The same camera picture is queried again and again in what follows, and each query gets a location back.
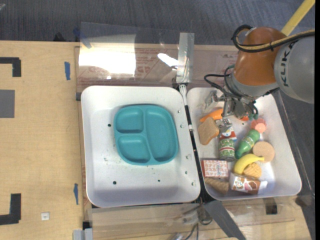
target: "gray square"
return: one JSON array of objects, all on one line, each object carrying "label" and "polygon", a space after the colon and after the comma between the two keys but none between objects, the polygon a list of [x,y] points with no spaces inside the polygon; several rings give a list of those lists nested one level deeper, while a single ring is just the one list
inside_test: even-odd
[{"label": "gray square", "polygon": [[15,117],[15,90],[0,90],[0,118]]}]

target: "yellow pole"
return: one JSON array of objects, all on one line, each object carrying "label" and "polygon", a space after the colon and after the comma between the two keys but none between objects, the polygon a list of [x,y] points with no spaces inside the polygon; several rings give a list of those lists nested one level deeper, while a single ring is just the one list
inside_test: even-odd
[{"label": "yellow pole", "polygon": [[289,36],[315,3],[316,0],[304,0],[289,21],[285,24],[281,32],[286,36]]}]

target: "gray floor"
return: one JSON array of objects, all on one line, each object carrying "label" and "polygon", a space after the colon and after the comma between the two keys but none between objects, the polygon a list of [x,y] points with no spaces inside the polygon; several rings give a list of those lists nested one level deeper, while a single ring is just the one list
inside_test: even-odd
[{"label": "gray floor", "polygon": [[[242,25],[281,30],[304,0],[0,0],[0,40],[52,41],[60,32],[75,41],[81,22],[193,32],[201,45],[232,45]],[[315,6],[292,34],[315,29]],[[290,144],[303,187],[303,207],[312,239],[315,231],[315,110],[314,105],[282,93]]]}]

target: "banana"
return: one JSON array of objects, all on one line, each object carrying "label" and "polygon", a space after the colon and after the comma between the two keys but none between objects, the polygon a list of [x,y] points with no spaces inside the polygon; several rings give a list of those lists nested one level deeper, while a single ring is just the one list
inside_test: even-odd
[{"label": "banana", "polygon": [[264,161],[265,158],[263,156],[257,156],[255,154],[246,154],[242,156],[239,160],[237,160],[233,167],[233,172],[235,174],[242,174],[244,169],[249,165],[256,161]]}]

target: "green can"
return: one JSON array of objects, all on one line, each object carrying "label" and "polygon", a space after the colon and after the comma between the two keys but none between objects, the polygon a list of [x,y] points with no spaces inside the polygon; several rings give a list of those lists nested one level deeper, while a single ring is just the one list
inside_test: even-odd
[{"label": "green can", "polygon": [[235,157],[235,142],[231,138],[224,138],[219,141],[219,159],[232,162],[236,160]]}]

